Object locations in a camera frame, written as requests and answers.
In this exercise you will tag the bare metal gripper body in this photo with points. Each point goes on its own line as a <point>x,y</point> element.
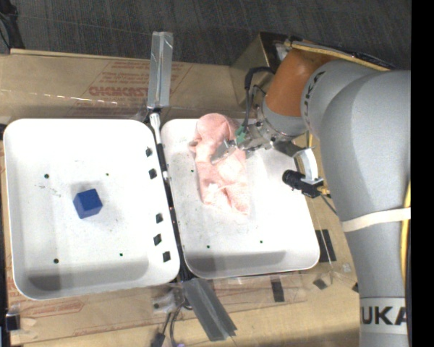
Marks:
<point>264,137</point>

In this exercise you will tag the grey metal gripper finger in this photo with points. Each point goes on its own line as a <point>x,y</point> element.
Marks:
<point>222,152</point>

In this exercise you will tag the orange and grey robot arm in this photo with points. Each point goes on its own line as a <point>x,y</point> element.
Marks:
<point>365,128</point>

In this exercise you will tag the pink cloth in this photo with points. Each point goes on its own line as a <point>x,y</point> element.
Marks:
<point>217,179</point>

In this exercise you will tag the thin black and white rod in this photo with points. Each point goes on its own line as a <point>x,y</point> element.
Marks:
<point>162,157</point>

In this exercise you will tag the white plastic tray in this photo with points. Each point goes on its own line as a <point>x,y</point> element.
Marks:
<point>83,251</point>
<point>238,240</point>

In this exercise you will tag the blue cube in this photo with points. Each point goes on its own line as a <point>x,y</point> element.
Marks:
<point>88,203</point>

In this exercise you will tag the brown cardboard board red print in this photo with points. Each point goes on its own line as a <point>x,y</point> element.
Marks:
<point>94,81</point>

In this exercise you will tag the black cylinder on white bracket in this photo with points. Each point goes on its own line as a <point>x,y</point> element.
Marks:
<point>299,181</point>

